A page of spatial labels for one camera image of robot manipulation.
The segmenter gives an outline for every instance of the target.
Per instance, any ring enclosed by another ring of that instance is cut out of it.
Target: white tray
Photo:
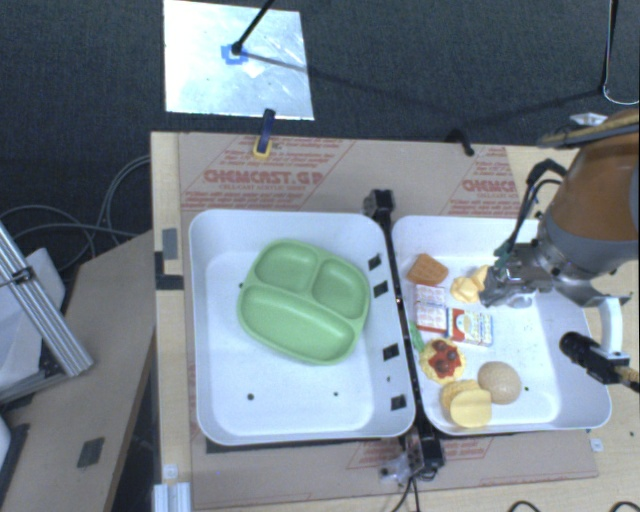
[[[371,287],[353,353],[330,366],[300,362],[252,339],[236,316],[239,285],[268,243],[307,242],[356,265]],[[382,230],[356,214],[210,210],[189,230],[196,409],[204,434],[223,445],[395,437],[413,423],[411,390]],[[382,264],[369,270],[369,260]],[[397,345],[385,361],[383,350]]]
[[[526,221],[518,241],[535,237],[537,221]],[[493,318],[493,345],[460,344],[467,367],[462,379],[475,379],[487,361],[504,361],[519,373],[525,388],[509,405],[494,405],[491,422],[481,429],[455,425],[439,402],[442,387],[419,370],[424,409],[439,430],[451,435],[500,434],[531,430],[595,428],[611,414],[606,386],[589,377],[561,353],[558,343],[568,331],[588,335],[583,311],[560,294],[538,294],[527,309],[508,306],[485,308],[462,304],[448,293],[454,278],[469,275],[483,264],[493,264],[492,253],[511,233],[513,220],[463,217],[404,217],[393,229],[400,276],[404,277],[420,253],[427,253],[449,268],[440,286],[447,289],[447,306],[484,311]],[[407,316],[413,317],[414,285],[402,279]],[[414,351],[416,365],[418,353]]]

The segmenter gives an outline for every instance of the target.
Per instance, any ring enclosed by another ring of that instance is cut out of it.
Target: black rod
[[[256,28],[258,23],[260,23],[260,20],[262,19],[262,17],[265,14],[267,14],[267,11],[275,1],[276,0],[267,0],[265,2],[265,4],[262,6],[262,9],[260,9],[260,12],[258,13],[258,15],[251,22],[251,25],[249,25],[247,27],[247,30],[244,31],[244,34],[242,34],[242,37],[240,37],[240,39],[238,39],[235,43],[233,43],[233,45],[231,45],[231,53],[233,53],[234,55],[240,55],[240,52],[242,51],[242,45],[247,40],[247,38],[251,35],[251,32],[253,32],[253,29]]]

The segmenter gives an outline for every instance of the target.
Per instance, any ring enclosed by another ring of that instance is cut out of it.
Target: cardboard
[[[195,419],[188,226],[209,208],[358,212],[375,188],[394,192],[394,219],[408,214],[514,217],[519,209],[507,151],[476,146],[273,137],[271,157],[251,155],[255,137],[181,134],[185,329],[196,510],[397,492],[380,467],[401,453],[396,439],[227,450],[207,443]],[[421,489],[451,489],[597,476],[584,431],[444,441],[447,462]]]

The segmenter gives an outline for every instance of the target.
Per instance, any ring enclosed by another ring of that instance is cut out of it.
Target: green plate
[[[255,339],[294,358],[335,364],[354,349],[369,282],[348,261],[296,240],[265,247],[242,284],[238,318]]]

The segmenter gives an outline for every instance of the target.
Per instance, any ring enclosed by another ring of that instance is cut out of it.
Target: orange toy food
[[[430,341],[420,353],[422,371],[438,384],[447,384],[459,379],[466,364],[467,360],[460,348],[444,338]]]
[[[416,284],[436,286],[449,275],[449,269],[428,254],[420,254],[407,273],[407,279]]]

